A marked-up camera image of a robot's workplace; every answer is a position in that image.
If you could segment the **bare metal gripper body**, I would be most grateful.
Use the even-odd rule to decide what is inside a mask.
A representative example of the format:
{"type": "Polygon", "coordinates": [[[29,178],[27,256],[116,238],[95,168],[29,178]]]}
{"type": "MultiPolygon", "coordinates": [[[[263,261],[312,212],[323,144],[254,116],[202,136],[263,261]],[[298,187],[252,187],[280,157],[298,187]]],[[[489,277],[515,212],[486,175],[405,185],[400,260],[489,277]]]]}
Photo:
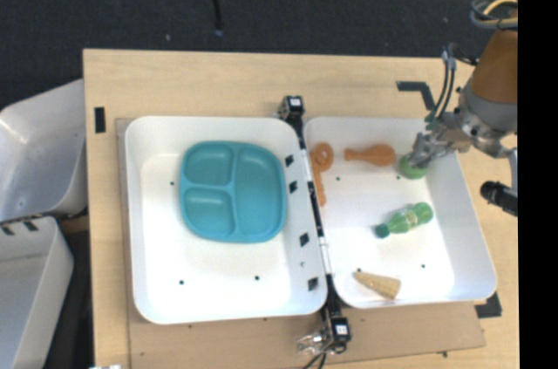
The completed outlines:
{"type": "Polygon", "coordinates": [[[491,157],[506,157],[511,153],[501,140],[507,133],[495,130],[476,114],[467,110],[444,112],[428,123],[432,139],[445,148],[466,152],[474,147],[491,157]]]}

